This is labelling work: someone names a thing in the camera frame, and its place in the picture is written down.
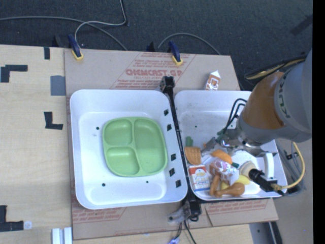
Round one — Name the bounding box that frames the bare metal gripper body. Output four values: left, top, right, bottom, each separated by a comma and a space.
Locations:
217, 129, 257, 152

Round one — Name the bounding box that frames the orange carrot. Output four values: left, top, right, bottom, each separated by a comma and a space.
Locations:
211, 149, 240, 169

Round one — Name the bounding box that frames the orange waffle biscuit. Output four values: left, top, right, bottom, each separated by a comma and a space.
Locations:
184, 146, 203, 166

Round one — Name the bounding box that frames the pink and white carton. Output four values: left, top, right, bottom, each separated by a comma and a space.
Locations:
209, 159, 240, 186

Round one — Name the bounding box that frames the yellow banana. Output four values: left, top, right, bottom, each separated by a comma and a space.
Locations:
220, 174, 251, 191

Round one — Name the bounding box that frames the white and red packet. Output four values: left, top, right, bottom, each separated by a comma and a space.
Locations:
188, 164, 212, 191

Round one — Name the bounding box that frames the white plastic tray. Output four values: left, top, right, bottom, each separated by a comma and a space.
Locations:
69, 88, 188, 210
174, 89, 289, 202

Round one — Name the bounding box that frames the thin black and white rod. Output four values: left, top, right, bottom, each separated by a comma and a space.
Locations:
166, 85, 195, 205

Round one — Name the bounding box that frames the orange sausage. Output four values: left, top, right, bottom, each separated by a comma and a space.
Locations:
209, 174, 220, 197

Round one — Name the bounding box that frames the brown chicken drumstick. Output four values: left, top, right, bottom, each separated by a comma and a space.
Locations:
214, 182, 246, 198

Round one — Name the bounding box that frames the orange and white carton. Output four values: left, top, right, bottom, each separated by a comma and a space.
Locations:
204, 70, 221, 91

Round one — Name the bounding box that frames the green divided plate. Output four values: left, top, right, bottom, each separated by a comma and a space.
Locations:
102, 116, 169, 178

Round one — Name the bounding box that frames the brown cardboard board red print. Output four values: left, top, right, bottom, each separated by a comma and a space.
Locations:
63, 48, 279, 240

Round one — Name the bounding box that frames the black cylinder on white bracket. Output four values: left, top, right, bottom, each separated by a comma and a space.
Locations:
248, 152, 279, 193

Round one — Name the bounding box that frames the black block with thin wires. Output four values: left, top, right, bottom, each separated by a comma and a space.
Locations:
157, 75, 176, 94
186, 199, 203, 222

